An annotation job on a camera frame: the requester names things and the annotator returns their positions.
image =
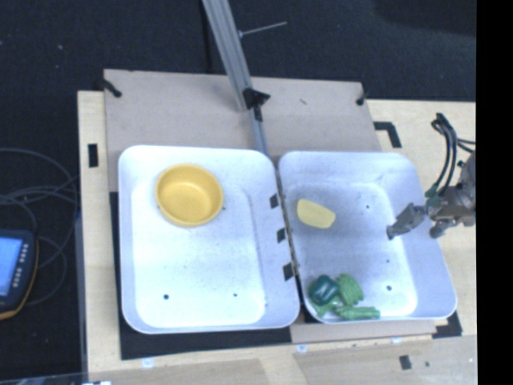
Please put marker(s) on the green ribbed vegetable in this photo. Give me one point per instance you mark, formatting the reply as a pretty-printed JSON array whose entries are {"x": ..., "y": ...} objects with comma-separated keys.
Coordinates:
[{"x": 350, "y": 288}]

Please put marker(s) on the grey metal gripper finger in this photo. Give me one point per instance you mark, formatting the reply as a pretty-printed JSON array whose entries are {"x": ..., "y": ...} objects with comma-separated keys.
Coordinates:
[
  {"x": 405, "y": 220},
  {"x": 439, "y": 228}
]

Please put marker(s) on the yellow wedge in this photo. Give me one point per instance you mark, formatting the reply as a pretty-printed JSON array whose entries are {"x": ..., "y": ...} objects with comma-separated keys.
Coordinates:
[{"x": 314, "y": 214}]

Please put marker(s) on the light green pea pod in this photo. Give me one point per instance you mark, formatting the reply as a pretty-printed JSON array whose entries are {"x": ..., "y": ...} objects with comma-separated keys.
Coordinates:
[{"x": 319, "y": 308}]

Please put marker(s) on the white plastic tray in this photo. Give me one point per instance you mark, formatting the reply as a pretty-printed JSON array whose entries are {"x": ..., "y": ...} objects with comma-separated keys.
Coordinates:
[
  {"x": 360, "y": 251},
  {"x": 200, "y": 263}
]

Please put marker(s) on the yellow bowl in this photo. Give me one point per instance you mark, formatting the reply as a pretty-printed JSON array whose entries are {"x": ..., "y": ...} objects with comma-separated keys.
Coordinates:
[{"x": 188, "y": 195}]

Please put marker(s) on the brown flat board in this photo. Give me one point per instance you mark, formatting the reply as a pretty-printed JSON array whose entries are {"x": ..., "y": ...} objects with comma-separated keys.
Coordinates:
[{"x": 180, "y": 110}]

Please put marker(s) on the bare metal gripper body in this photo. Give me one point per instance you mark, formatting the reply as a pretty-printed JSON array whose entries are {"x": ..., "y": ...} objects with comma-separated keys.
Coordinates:
[{"x": 455, "y": 206}]

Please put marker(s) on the dark green bell pepper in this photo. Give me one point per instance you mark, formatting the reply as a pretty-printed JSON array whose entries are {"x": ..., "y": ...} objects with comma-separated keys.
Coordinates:
[{"x": 323, "y": 289}]

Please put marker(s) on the green long vegetable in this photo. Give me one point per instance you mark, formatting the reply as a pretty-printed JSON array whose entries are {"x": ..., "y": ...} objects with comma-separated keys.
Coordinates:
[{"x": 358, "y": 313}]

